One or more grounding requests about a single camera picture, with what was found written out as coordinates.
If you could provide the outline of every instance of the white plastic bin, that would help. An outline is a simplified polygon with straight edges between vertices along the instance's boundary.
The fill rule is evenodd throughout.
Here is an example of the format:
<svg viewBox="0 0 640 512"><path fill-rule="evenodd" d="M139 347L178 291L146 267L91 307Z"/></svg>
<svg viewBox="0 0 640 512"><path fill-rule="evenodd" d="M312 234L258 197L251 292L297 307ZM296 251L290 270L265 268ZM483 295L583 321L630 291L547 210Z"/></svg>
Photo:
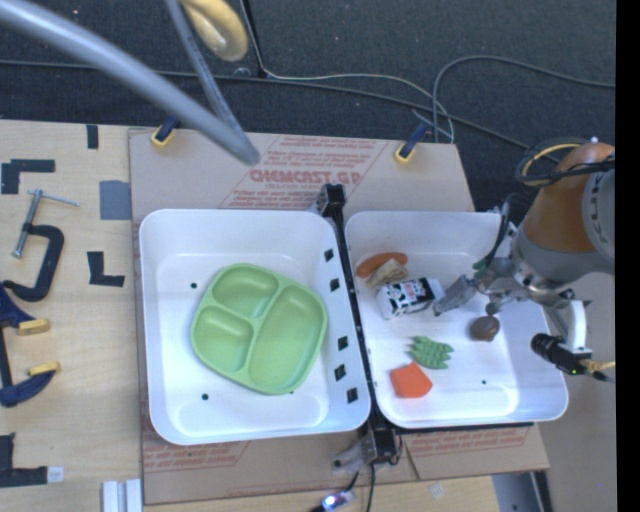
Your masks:
<svg viewBox="0 0 640 512"><path fill-rule="evenodd" d="M300 211L158 210L139 232L149 408L156 431L192 445L357 429L371 400L335 233ZM318 359L290 394L265 395L207 368L191 321L213 277L236 263L310 287L328 327Z"/></svg>
<svg viewBox="0 0 640 512"><path fill-rule="evenodd" d="M370 256L403 252L407 279L435 279L446 290L461 274L472 276L473 263L493 246L499 222L493 213L356 213L345 228L354 276ZM488 302L480 293L439 317L430 307L385 320L376 290L358 277L355 287L376 399L391 423L408 429L498 425L553 420L564 413L568 395L562 373L530 348L535 334L549 332L541 306L506 304L497 315L501 328L494 340L472 341L469 325L485 314ZM433 388L424 397L397 398L389 373L412 361L408 347L420 335L454 348L449 367L425 369Z"/></svg>

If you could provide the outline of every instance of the green plate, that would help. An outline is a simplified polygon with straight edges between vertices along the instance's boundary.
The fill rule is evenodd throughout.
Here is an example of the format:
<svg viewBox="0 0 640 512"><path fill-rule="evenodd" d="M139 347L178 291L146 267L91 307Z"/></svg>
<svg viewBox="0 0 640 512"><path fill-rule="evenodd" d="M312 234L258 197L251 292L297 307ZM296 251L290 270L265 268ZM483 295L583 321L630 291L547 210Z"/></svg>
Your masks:
<svg viewBox="0 0 640 512"><path fill-rule="evenodd" d="M250 389L289 393L306 379L327 329L322 300L263 267L221 270L191 324L191 345L212 370Z"/></svg>

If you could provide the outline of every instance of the black floor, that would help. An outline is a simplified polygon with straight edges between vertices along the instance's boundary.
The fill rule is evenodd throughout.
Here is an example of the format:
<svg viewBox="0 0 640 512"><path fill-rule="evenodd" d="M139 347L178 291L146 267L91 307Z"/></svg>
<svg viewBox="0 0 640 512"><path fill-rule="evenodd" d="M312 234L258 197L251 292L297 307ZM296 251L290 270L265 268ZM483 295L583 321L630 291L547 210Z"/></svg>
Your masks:
<svg viewBox="0 0 640 512"><path fill-rule="evenodd" d="M418 122L412 109L430 118L428 94L436 93L453 119L454 142L479 210L520 189L513 172L527 147L557 137L597 137L615 145L614 1L230 3L248 13L257 45L234 64L207 55L246 131L406 139ZM39 4L154 69L192 72L164 2ZM164 112L101 73L56 65L74 62L0 25L0 118L136 126L164 119ZM352 76L304 81L304 87L274 78L334 74L394 78ZM169 76L206 104L196 78ZM449 130L444 118L438 126ZM435 139L428 134L424 140ZM449 142L446 135L438 141Z"/></svg>

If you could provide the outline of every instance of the orange toy food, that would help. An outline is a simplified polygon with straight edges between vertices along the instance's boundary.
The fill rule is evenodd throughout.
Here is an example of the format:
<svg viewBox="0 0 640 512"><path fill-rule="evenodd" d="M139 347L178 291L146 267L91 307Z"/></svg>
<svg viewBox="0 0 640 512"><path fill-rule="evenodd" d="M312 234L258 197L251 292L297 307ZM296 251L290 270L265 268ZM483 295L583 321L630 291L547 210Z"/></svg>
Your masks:
<svg viewBox="0 0 640 512"><path fill-rule="evenodd" d="M396 395L400 398L420 398L426 395L433 383L418 364L413 361L407 366L391 370L391 383Z"/></svg>
<svg viewBox="0 0 640 512"><path fill-rule="evenodd" d="M376 254L375 256L367 258L358 265L356 268L356 275L364 279L365 277L370 276L378 267L390 259L396 260L400 265L406 265L409 258L402 252L383 252Z"/></svg>

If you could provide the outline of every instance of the wooden table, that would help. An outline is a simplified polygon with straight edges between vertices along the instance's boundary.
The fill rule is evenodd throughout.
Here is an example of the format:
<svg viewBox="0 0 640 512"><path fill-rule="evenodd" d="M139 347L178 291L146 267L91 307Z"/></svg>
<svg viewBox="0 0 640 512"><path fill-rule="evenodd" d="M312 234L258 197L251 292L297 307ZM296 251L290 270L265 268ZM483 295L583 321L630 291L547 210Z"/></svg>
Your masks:
<svg viewBox="0 0 640 512"><path fill-rule="evenodd" d="M129 180L128 128L100 126L99 149L87 145L85 125L0 121L0 161L53 159L54 173L22 172L18 194L0 195L0 278L31 285L46 241L29 236L24 256L10 253L31 204L28 189L79 201L74 207L43 199L34 224L58 227L65 236L60 264L47 297L16 304L51 329L17 336L4 329L14 382L29 367L58 361L62 372L34 398L0 410L0 435L14 432L13 466L62 466L64 481L0 489L0 510L98 511L105 481L141 478L140 411L133 288L132 226L101 220L99 182ZM123 287L90 285L87 252L103 251L104 273L124 275ZM372 510L499 510L490 476L376 486ZM343 510L365 510L368 488ZM168 511L301 511L326 492L302 492L206 503L160 505Z"/></svg>

